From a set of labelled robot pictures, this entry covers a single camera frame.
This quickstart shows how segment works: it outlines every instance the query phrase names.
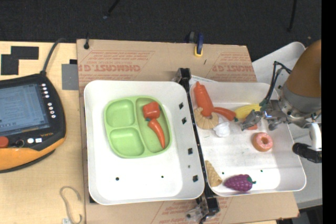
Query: black carpet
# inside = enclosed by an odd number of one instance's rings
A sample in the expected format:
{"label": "black carpet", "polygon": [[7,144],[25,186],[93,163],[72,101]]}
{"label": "black carpet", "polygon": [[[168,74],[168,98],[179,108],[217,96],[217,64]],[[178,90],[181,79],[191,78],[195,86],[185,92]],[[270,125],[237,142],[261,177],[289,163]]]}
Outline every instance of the black carpet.
{"label": "black carpet", "polygon": [[90,39],[246,45],[252,61],[293,41],[321,39],[322,0],[0,0],[0,40]]}

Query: red button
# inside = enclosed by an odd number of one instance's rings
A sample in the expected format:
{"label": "red button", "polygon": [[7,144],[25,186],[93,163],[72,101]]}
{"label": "red button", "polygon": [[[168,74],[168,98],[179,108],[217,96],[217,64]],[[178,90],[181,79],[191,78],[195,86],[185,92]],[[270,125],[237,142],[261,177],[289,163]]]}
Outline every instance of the red button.
{"label": "red button", "polygon": [[9,140],[5,136],[0,136],[0,148],[6,148],[8,147]]}

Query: purple grapes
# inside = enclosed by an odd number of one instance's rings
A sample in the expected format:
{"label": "purple grapes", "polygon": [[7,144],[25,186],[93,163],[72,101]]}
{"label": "purple grapes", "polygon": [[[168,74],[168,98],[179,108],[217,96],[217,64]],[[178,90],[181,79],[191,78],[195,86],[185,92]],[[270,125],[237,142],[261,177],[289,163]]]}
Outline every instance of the purple grapes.
{"label": "purple grapes", "polygon": [[240,174],[227,179],[224,186],[237,191],[249,191],[255,183],[249,175]]}

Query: divided green plate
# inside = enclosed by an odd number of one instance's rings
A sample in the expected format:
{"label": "divided green plate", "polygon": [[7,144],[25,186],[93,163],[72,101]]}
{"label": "divided green plate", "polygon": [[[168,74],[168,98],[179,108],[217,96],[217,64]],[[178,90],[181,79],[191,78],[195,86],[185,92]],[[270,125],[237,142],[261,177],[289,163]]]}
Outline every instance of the divided green plate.
{"label": "divided green plate", "polygon": [[[165,137],[162,148],[157,135],[148,127],[143,116],[144,105],[156,101],[160,106],[160,123]],[[104,109],[107,137],[113,151],[123,158],[154,156],[165,152],[171,145],[172,132],[162,104],[149,96],[120,98],[109,102]]]}

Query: screen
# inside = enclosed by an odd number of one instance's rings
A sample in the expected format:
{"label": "screen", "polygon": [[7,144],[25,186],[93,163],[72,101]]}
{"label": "screen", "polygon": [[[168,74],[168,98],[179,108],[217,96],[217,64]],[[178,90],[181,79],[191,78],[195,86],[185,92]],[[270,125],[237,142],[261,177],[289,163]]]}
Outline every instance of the screen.
{"label": "screen", "polygon": [[0,135],[50,127],[38,84],[0,89]]}

